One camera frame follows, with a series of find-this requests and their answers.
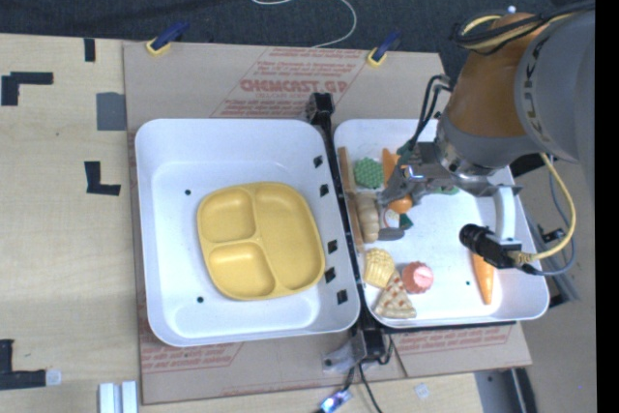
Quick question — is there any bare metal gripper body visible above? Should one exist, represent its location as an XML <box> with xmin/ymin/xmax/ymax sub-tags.
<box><xmin>404</xmin><ymin>141</ymin><xmax>507</xmax><ymax>198</ymax></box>

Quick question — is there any orange round toy fruit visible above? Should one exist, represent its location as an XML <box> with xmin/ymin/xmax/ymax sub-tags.
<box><xmin>388</xmin><ymin>194</ymin><xmax>415</xmax><ymax>216</ymax></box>

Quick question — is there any orange carrot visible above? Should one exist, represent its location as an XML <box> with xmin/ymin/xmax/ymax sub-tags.
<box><xmin>470</xmin><ymin>251</ymin><xmax>496</xmax><ymax>307</ymax></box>
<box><xmin>381</xmin><ymin>147</ymin><xmax>403</xmax><ymax>184</ymax></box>

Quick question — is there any green round waffle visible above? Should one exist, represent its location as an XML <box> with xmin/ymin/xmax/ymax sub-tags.
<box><xmin>352</xmin><ymin>157</ymin><xmax>386</xmax><ymax>190</ymax></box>

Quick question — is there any cream bread loaf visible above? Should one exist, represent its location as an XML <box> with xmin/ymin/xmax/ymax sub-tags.
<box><xmin>356</xmin><ymin>194</ymin><xmax>383</xmax><ymax>245</ymax></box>

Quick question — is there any tan wooden stick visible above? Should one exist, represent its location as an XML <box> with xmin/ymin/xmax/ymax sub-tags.
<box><xmin>337</xmin><ymin>146</ymin><xmax>366</xmax><ymax>253</ymax></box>

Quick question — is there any thin black and white rod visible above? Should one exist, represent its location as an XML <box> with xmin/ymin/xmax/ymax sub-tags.
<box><xmin>322</xmin><ymin>110</ymin><xmax>374</xmax><ymax>344</ymax></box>

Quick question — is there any yellow ridged toy pastry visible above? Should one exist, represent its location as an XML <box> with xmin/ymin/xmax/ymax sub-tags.
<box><xmin>363</xmin><ymin>247</ymin><xmax>397</xmax><ymax>289</ymax></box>

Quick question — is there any pink cupcake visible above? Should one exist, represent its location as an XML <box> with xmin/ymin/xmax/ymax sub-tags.
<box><xmin>400</xmin><ymin>260</ymin><xmax>435</xmax><ymax>295</ymax></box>

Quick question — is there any white plastic tray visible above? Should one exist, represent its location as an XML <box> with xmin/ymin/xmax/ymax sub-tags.
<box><xmin>333</xmin><ymin>118</ymin><xmax>551</xmax><ymax>330</ymax></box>
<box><xmin>133</xmin><ymin>117</ymin><xmax>362</xmax><ymax>348</ymax></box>

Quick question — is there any lattice pie slice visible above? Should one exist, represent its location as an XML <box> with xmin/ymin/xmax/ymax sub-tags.
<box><xmin>373</xmin><ymin>270</ymin><xmax>418</xmax><ymax>321</ymax></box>

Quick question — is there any yellow divided plate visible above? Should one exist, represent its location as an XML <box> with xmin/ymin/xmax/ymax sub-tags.
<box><xmin>195</xmin><ymin>181</ymin><xmax>327</xmax><ymax>303</ymax></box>

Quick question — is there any brown cardboard board red print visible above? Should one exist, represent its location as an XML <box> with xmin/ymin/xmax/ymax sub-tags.
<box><xmin>121</xmin><ymin>41</ymin><xmax>534</xmax><ymax>405</ymax></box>

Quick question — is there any black cylinder on white bracket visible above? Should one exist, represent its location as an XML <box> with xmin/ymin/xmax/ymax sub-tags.
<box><xmin>458</xmin><ymin>184</ymin><xmax>524</xmax><ymax>270</ymax></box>

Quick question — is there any black block with thin wires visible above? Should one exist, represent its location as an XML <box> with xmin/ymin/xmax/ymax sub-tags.
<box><xmin>306</xmin><ymin>92</ymin><xmax>337</xmax><ymax>128</ymax></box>
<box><xmin>356</xmin><ymin>324</ymin><xmax>394</xmax><ymax>365</ymax></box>

